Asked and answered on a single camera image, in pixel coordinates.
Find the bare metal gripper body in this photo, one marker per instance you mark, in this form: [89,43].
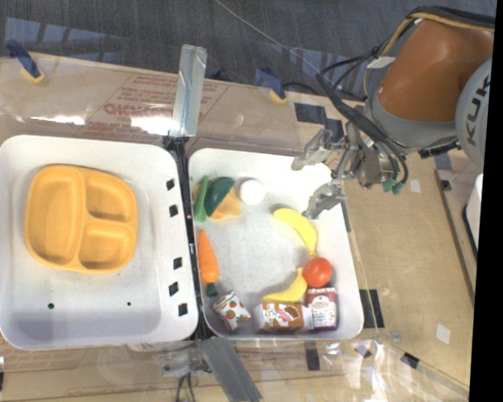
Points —
[363,160]

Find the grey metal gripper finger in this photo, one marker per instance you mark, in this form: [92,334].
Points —
[325,197]
[315,149]

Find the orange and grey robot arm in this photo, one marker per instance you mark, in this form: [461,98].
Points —
[428,75]

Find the yellow banana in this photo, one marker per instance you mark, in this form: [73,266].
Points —
[292,291]
[303,227]

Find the white egg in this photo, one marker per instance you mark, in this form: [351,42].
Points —
[252,191]

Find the orange tomato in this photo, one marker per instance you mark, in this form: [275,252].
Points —
[317,272]

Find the white plastic tray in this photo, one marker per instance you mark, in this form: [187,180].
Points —
[257,248]
[98,309]

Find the green bean pod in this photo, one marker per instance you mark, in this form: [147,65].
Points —
[200,205]

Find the brown and white carton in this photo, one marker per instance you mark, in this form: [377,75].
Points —
[282,318]

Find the orange carrot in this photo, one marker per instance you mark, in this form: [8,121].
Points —
[208,257]

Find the white carton with strawberry print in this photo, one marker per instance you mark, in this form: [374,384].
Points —
[232,311]

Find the brown cardboard board, red print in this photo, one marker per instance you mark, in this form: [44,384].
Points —
[91,98]

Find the orange divided plate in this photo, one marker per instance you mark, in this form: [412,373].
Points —
[57,216]

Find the black cylinder on white bracket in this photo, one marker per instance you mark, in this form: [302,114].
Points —
[437,149]

